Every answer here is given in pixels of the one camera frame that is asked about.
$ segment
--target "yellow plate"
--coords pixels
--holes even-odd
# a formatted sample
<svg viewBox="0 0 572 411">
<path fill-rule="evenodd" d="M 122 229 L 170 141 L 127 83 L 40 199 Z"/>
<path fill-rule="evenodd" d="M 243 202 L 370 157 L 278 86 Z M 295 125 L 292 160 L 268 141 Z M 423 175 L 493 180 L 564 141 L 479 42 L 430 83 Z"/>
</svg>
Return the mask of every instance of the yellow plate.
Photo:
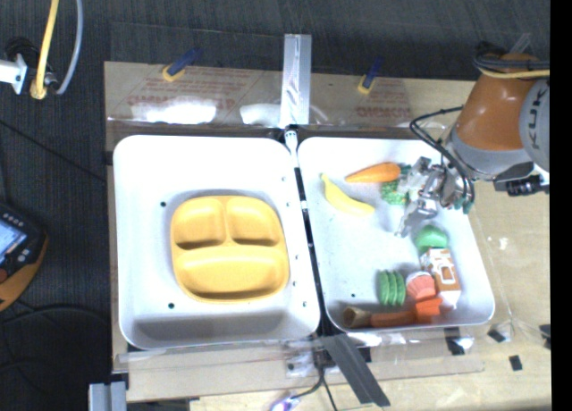
<svg viewBox="0 0 572 411">
<path fill-rule="evenodd" d="M 290 267 L 276 212 L 253 197 L 192 198 L 171 220 L 172 266 L 191 297 L 219 303 L 270 297 Z"/>
</svg>

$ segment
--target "yellow cable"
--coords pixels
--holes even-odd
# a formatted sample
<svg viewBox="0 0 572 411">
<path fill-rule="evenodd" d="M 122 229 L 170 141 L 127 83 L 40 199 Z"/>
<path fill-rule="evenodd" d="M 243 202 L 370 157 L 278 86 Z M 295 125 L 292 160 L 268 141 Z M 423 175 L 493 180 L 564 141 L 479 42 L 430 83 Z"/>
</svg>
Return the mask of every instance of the yellow cable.
<svg viewBox="0 0 572 411">
<path fill-rule="evenodd" d="M 44 78 L 46 76 L 47 54 L 50 51 L 50 44 L 52 36 L 54 35 L 55 16 L 57 15 L 57 7 L 60 0 L 52 0 L 50 4 L 50 13 L 47 16 L 46 31 L 44 32 L 44 40 L 42 41 L 42 48 L 39 52 L 38 73 L 36 75 L 36 82 L 32 82 L 30 94 L 37 100 L 46 97 L 47 89 L 44 85 Z"/>
<path fill-rule="evenodd" d="M 530 79 L 550 77 L 550 70 L 519 71 L 519 72 L 496 72 L 479 68 L 482 74 L 498 79 Z"/>
</svg>

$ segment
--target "clear plastic sheet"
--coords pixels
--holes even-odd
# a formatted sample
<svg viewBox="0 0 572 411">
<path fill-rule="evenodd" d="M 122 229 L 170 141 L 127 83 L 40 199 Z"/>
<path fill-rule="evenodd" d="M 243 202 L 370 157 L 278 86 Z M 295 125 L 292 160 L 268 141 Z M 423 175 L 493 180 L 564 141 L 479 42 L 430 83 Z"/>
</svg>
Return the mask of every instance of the clear plastic sheet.
<svg viewBox="0 0 572 411">
<path fill-rule="evenodd" d="M 276 125 L 283 37 L 123 23 L 114 24 L 112 31 L 113 60 L 105 67 L 108 152 L 113 152 L 122 138 L 141 133 L 282 139 Z M 177 86 L 166 82 L 162 69 L 191 47 L 203 49 L 201 59 L 186 69 Z M 319 52 L 319 45 L 314 43 L 313 50 Z M 312 73 L 310 120 L 299 131 L 301 136 L 412 138 L 405 130 L 411 118 L 458 106 L 444 105 L 443 98 L 457 101 L 471 88 L 471 83 L 461 82 L 455 91 L 438 95 L 435 90 L 448 87 L 446 81 L 377 78 L 374 89 L 365 96 L 357 89 L 359 73 L 336 72 L 332 66 L 322 66 L 320 71 Z M 448 114 L 423 125 L 440 135 L 453 122 L 454 114 Z M 110 197 L 113 215 L 113 191 Z M 488 358 L 500 344 L 524 339 L 539 347 L 546 345 L 551 313 L 548 197 L 506 197 L 494 192 L 491 185 L 477 183 L 477 201 L 468 215 L 494 295 L 492 318 L 478 325 L 444 329 L 352 332 L 356 345 L 367 351 L 368 365 L 377 379 L 479 373 L 486 368 L 483 353 Z M 113 236 L 111 244 L 116 273 Z M 534 280 L 534 286 L 514 281 L 522 267 L 529 271 L 527 279 Z M 528 294 L 523 293 L 526 288 L 531 290 Z M 129 346 L 119 333 L 116 294 L 113 302 L 114 370 L 143 378 L 164 374 L 172 381 L 166 394 L 178 388 L 183 394 L 186 390 L 197 395 L 222 393 L 220 385 L 201 379 L 212 374 L 226 375 L 225 393 L 303 389 L 316 378 L 313 359 L 316 352 L 324 350 L 319 336 L 141 351 Z M 243 380 L 253 367 L 264 377 L 262 382 Z M 328 377 L 333 384 L 345 382 L 335 368 L 329 370 Z M 134 389 L 130 399 L 153 397 L 159 390 L 140 395 L 140 390 Z M 436 398 L 434 408 L 441 408 L 441 403 L 441 398 Z M 351 405 L 361 407 L 355 399 Z"/>
</svg>

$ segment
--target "gray cable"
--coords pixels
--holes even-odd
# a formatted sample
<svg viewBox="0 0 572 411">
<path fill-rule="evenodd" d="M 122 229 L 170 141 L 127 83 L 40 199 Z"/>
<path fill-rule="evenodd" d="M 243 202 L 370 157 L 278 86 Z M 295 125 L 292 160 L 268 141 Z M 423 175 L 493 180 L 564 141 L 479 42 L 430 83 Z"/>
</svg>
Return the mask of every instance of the gray cable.
<svg viewBox="0 0 572 411">
<path fill-rule="evenodd" d="M 70 85 L 73 73 L 75 72 L 75 68 L 78 64 L 78 59 L 80 58 L 81 39 L 83 36 L 83 1 L 82 0 L 75 0 L 75 1 L 78 8 L 78 27 L 76 29 L 76 34 L 75 34 L 75 45 L 73 47 L 73 53 L 71 55 L 70 66 L 68 67 L 68 71 L 65 74 L 65 78 L 62 81 L 62 85 L 55 91 L 57 95 L 62 95 Z"/>
</svg>

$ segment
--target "black and orange device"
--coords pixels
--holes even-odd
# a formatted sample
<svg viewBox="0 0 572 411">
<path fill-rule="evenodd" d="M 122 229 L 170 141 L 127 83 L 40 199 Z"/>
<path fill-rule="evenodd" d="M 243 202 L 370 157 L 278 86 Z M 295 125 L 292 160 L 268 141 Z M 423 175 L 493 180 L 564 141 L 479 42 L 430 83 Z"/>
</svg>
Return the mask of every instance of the black and orange device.
<svg viewBox="0 0 572 411">
<path fill-rule="evenodd" d="M 0 311 L 32 281 L 42 263 L 47 234 L 26 215 L 0 202 Z"/>
</svg>

